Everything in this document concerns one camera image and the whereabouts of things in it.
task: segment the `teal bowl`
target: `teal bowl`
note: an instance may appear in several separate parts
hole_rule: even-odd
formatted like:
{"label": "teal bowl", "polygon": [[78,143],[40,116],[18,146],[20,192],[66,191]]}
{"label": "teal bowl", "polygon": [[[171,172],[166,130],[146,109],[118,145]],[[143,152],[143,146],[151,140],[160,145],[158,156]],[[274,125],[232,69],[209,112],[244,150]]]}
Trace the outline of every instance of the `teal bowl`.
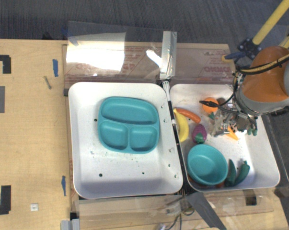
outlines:
{"label": "teal bowl", "polygon": [[226,179],[228,164],[219,150],[210,145],[199,144],[188,154],[187,171],[199,184],[217,185]]}

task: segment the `white plastic tray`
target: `white plastic tray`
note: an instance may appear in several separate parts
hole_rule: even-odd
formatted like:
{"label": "white plastic tray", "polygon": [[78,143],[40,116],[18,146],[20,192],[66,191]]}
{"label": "white plastic tray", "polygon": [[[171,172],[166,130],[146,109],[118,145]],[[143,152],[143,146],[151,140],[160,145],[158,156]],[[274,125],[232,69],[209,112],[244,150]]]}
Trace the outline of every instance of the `white plastic tray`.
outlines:
{"label": "white plastic tray", "polygon": [[[159,114],[160,138],[146,154],[111,151],[98,138],[99,107],[111,96],[139,98]],[[183,184],[169,106],[164,90],[150,83],[79,82],[69,89],[73,176],[86,199],[173,194]]]}
{"label": "white plastic tray", "polygon": [[[219,84],[177,84],[170,90],[173,108],[185,108],[199,115],[201,124],[205,126],[207,131],[211,120],[208,114],[204,112],[199,101],[207,97],[227,99],[231,94],[232,90],[229,86]],[[229,191],[276,186],[280,180],[279,170],[261,117],[258,118],[257,125],[258,133],[255,137],[246,133],[236,132],[239,137],[239,140],[236,141],[228,136],[212,137],[208,134],[205,142],[217,148],[227,161],[232,159],[236,167],[239,167],[244,160],[247,160],[251,168],[247,178],[242,183],[235,187],[224,188],[202,187],[192,181],[189,181],[189,184],[198,191]],[[190,133],[195,126],[194,122],[189,121]],[[186,141],[181,143],[185,168],[188,152],[193,146],[195,144],[191,140],[190,135]]]}

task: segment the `wire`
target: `wire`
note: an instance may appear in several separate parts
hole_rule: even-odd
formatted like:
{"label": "wire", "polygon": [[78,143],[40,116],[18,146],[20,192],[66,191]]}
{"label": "wire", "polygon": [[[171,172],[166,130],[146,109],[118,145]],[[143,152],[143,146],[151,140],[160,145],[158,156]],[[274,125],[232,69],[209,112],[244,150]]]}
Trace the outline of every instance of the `wire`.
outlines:
{"label": "wire", "polygon": [[194,209],[192,209],[192,211],[191,211],[191,213],[186,213],[186,211],[187,211],[188,209],[186,209],[186,210],[184,210],[183,211],[183,214],[185,215],[185,216],[191,216],[193,213],[194,213]]}
{"label": "wire", "polygon": [[263,73],[265,71],[269,71],[278,66],[281,67],[281,64],[285,63],[288,60],[289,60],[289,54],[277,59],[276,61],[273,61],[267,64],[259,65],[259,66],[252,67],[249,69],[242,69],[241,67],[237,67],[236,70],[245,75],[255,75],[255,74]]}
{"label": "wire", "polygon": [[223,102],[222,104],[220,104],[220,106],[223,106],[223,105],[225,105],[226,103],[228,103],[228,102],[232,99],[232,97],[234,97],[234,93],[232,93],[231,96],[230,96],[230,98],[228,98],[225,102]]}
{"label": "wire", "polygon": [[231,110],[231,109],[226,109],[226,108],[224,108],[224,107],[222,107],[222,106],[220,106],[219,104],[216,104],[216,103],[214,103],[214,102],[208,102],[208,101],[199,101],[201,104],[203,104],[203,105],[206,105],[206,106],[209,106],[209,107],[217,107],[217,108],[219,108],[220,110],[222,110],[222,111],[224,111],[224,112],[227,112],[227,113],[232,113],[232,114],[236,114],[236,115],[238,115],[239,114],[239,112],[237,112],[237,111],[233,111],[233,110]]}
{"label": "wire", "polygon": [[182,230],[182,214],[179,214],[179,230]]}
{"label": "wire", "polygon": [[179,214],[177,217],[175,217],[175,220],[174,220],[173,224],[169,228],[166,228],[165,230],[172,229],[174,227],[174,225],[177,223],[177,220],[178,220],[179,217],[181,217],[181,221],[182,221],[182,215]]}

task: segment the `black cable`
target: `black cable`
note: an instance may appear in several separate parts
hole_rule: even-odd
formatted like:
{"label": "black cable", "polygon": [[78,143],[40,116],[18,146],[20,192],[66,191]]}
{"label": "black cable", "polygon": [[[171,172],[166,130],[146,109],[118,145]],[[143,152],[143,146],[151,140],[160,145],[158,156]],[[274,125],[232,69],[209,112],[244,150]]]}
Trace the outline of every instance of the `black cable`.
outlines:
{"label": "black cable", "polygon": [[222,104],[220,104],[220,106],[223,106],[223,105],[225,105],[226,103],[228,103],[228,102],[232,99],[232,97],[234,97],[234,93],[232,93],[231,96],[230,96],[230,98],[228,98],[225,102],[223,102]]}
{"label": "black cable", "polygon": [[219,108],[220,110],[224,111],[224,112],[227,112],[227,113],[232,113],[232,114],[236,114],[238,115],[239,112],[237,111],[233,111],[231,109],[226,109],[226,108],[223,108],[222,106],[220,106],[219,104],[216,104],[214,102],[208,102],[208,101],[199,101],[201,104],[203,105],[206,105],[206,106],[209,106],[209,107],[217,107]]}
{"label": "black cable", "polygon": [[192,211],[191,211],[191,213],[186,213],[186,211],[183,211],[183,214],[185,215],[185,216],[191,216],[193,213],[195,212],[195,210],[193,209]]}
{"label": "black cable", "polygon": [[268,68],[265,68],[265,69],[259,70],[259,71],[248,71],[248,70],[256,70],[256,69],[262,68],[264,66],[267,66],[267,65],[271,64],[272,62],[267,63],[267,64],[263,64],[263,65],[259,65],[259,66],[256,66],[256,67],[252,67],[252,68],[249,68],[248,70],[244,70],[241,67],[237,67],[236,70],[238,72],[244,74],[244,75],[255,75],[255,74],[259,74],[259,73],[263,73],[263,72],[269,71],[269,70],[271,70],[271,69],[273,69],[275,67],[278,67],[278,66],[281,67],[281,64],[285,63],[288,60],[289,60],[289,56],[286,57],[285,59],[281,60],[281,61],[277,60],[277,62],[275,64],[271,65],[271,67],[268,67]]}
{"label": "black cable", "polygon": [[182,230],[182,214],[179,214],[179,230]]}
{"label": "black cable", "polygon": [[169,228],[166,228],[165,230],[170,230],[170,229],[172,229],[172,228],[174,227],[174,225],[176,224],[179,216],[181,216],[181,214],[179,214],[177,217],[175,217],[175,220],[174,220],[173,224],[172,224]]}

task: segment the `yellow pole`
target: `yellow pole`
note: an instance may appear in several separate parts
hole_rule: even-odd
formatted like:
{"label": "yellow pole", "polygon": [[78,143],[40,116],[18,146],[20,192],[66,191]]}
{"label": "yellow pole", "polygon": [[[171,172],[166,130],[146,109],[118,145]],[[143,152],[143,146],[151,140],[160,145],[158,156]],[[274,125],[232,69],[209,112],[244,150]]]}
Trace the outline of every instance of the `yellow pole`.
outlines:
{"label": "yellow pole", "polygon": [[289,36],[287,36],[287,37],[283,40],[283,42],[281,42],[281,43],[279,44],[279,46],[282,46],[282,47],[284,47],[284,48],[289,48]]}
{"label": "yellow pole", "polygon": [[284,13],[289,8],[289,0],[283,0],[279,6],[274,10],[273,14],[269,17],[266,23],[262,26],[256,36],[252,39],[255,45],[260,45],[267,34],[272,30],[279,19],[284,15]]}

